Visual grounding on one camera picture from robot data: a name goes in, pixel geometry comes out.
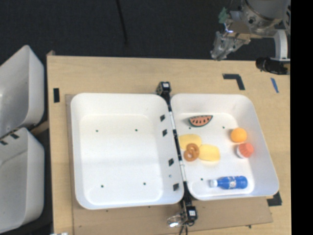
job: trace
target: blue bottle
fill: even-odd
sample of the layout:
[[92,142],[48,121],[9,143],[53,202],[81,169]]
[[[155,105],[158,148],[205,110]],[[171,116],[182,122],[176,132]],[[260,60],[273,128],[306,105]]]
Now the blue bottle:
[[245,176],[223,177],[209,180],[210,187],[221,187],[223,189],[244,189],[248,186]]

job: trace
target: wooden table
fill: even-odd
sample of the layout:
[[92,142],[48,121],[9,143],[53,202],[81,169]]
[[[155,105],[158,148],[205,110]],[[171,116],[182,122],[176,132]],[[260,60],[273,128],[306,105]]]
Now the wooden table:
[[[223,74],[238,74],[236,80]],[[274,78],[277,93],[272,84]],[[280,182],[281,206],[266,197],[194,201],[199,212],[194,235],[291,234],[290,76],[260,72],[251,61],[47,56],[53,228],[70,235],[177,234],[166,218],[178,205],[83,209],[72,194],[66,95],[79,93],[154,93],[169,81],[172,94],[242,94],[254,104]]]

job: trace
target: donut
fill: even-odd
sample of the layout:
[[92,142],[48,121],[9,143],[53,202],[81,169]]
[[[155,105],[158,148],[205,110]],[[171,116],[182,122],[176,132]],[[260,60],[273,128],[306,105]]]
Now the donut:
[[184,158],[191,162],[196,160],[199,157],[200,151],[198,146],[195,143],[190,143],[187,145],[186,150],[184,152]]

